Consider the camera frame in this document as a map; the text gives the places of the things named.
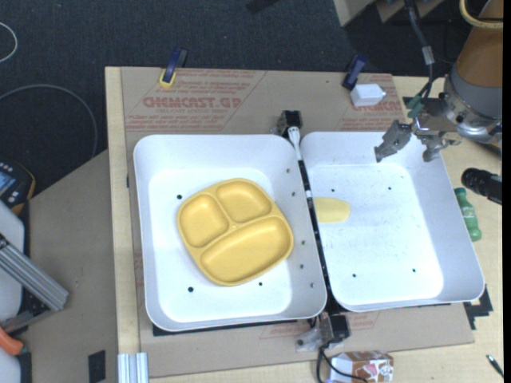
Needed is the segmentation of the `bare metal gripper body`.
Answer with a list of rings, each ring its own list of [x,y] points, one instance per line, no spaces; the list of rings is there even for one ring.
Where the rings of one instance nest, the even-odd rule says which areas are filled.
[[[481,144],[501,139],[502,101],[498,97],[466,101],[460,97],[422,99],[413,107],[419,136],[472,140]]]

